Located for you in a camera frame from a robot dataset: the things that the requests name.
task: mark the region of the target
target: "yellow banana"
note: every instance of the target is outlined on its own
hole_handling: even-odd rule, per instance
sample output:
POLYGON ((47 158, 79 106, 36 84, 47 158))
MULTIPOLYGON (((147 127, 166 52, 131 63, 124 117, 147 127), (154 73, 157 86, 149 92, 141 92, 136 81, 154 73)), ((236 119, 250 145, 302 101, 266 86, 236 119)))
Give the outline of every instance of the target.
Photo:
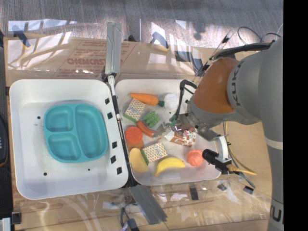
POLYGON ((185 164, 177 157, 166 157, 157 164, 155 177, 170 167, 185 167, 185 164))

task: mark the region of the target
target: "teal divided plate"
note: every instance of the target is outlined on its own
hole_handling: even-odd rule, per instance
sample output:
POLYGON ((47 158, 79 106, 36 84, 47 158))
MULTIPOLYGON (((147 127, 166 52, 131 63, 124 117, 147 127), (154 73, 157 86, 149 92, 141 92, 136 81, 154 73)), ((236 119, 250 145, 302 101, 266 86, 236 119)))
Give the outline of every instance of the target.
POLYGON ((60 162, 79 163, 100 158, 108 149, 108 136, 100 111, 85 103, 61 104, 44 116, 49 153, 60 162))

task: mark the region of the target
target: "white plastic tray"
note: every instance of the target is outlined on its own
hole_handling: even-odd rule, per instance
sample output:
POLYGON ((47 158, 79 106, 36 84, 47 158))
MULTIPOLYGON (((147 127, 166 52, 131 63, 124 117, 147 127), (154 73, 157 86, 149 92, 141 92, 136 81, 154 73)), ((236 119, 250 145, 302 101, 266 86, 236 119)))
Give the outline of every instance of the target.
MULTIPOLYGON (((121 115, 123 116, 130 101, 132 100, 129 96, 130 93, 137 92, 154 94, 159 98, 159 100, 163 100, 167 93, 174 93, 177 97, 179 97, 180 82, 181 80, 178 79, 125 79, 119 81, 115 86, 115 90, 118 96, 118 104, 121 115)), ((189 92, 185 91, 180 114, 186 111, 187 104, 185 103, 185 100, 189 100, 191 96, 192 95, 189 92)), ((170 113, 164 107, 160 107, 158 105, 146 105, 146 108, 141 116, 141 120, 143 116, 152 110, 156 110, 156 113, 161 117, 161 121, 153 129, 157 129, 162 121, 168 122, 174 115, 174 113, 170 113)), ((129 126, 135 125, 135 123, 123 117, 122 125, 125 131, 129 126)), ((145 173, 138 173, 134 170, 132 171, 135 180, 141 185, 151 186, 213 180, 220 175, 220 172, 215 169, 215 166, 209 165, 206 161, 204 161, 199 167, 192 167, 186 160, 187 152, 192 149, 199 149, 202 151, 204 149, 210 149, 217 152, 215 142, 208 142, 199 135, 196 135, 196 143, 191 148, 169 142, 166 138, 162 138, 160 141, 163 143, 168 155, 179 157, 185 162, 185 168, 170 168, 169 170, 161 173, 159 177, 155 177, 154 174, 156 172, 157 162, 150 163, 149 170, 145 173)), ((145 146, 155 143, 154 139, 146 135, 143 136, 143 142, 145 146)))
POLYGON ((22 196, 45 199, 125 185, 128 170, 106 84, 98 80, 19 80, 10 88, 10 105, 16 185, 22 196), (102 113, 109 140, 104 156, 89 162, 62 163, 49 154, 44 137, 44 114, 52 106, 63 103, 87 103, 102 113))

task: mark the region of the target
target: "patterned box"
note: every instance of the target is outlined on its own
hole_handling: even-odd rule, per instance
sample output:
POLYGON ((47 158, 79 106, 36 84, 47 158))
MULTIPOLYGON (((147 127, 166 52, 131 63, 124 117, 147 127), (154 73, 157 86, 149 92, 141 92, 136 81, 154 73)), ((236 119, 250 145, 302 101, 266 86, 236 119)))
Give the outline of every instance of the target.
POLYGON ((136 123, 140 119, 145 106, 145 103, 133 98, 124 113, 124 117, 136 123))
POLYGON ((155 162, 165 156, 168 156, 162 142, 145 147, 141 150, 141 153, 145 159, 146 164, 155 162))
POLYGON ((165 135, 165 138, 170 142, 184 145, 187 147, 192 147, 192 145, 196 142, 195 132, 191 132, 188 130, 181 130, 176 132, 170 131, 168 134, 165 135))

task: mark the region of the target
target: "gray carpet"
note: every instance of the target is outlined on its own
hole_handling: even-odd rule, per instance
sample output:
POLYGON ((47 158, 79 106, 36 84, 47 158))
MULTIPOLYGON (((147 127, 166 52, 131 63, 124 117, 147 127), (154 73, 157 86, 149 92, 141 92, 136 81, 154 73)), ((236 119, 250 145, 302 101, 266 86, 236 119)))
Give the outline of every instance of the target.
MULTIPOLYGON (((226 32, 236 32, 241 26, 253 29, 260 36, 269 32, 283 35, 283 0, 0 0, 0 30, 6 36, 13 36, 10 21, 41 19, 74 21, 74 26, 79 26, 74 36, 99 39, 105 38, 105 29, 94 23, 120 22, 124 37, 132 35, 142 42, 151 40, 151 23, 155 23, 169 34, 181 35, 188 45, 215 48, 226 32), (183 22, 189 25, 189 30, 181 31, 179 25, 183 22)), ((29 31, 52 34, 57 30, 59 27, 51 26, 29 31)), ((252 40, 253 33, 247 33, 252 40)), ((237 46, 241 41, 235 36, 232 43, 231 46, 237 46)), ((0 115, 6 120, 2 49, 0 65, 0 115)), ((10 191, 9 181, 3 189, 10 191)))

